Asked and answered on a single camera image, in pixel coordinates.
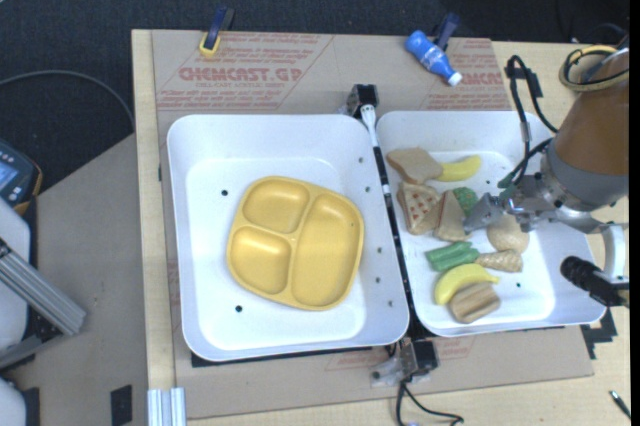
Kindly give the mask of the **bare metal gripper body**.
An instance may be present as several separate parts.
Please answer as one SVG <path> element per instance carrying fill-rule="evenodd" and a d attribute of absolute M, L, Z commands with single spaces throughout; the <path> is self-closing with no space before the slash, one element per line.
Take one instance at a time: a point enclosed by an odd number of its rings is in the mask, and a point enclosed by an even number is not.
<path fill-rule="evenodd" d="M 584 201 L 551 174 L 537 172 L 524 176 L 503 192 L 505 210 L 521 209 L 536 220 L 536 228 L 546 223 L 562 223 L 584 234 L 602 233 L 609 224 L 592 212 L 599 205 Z"/>

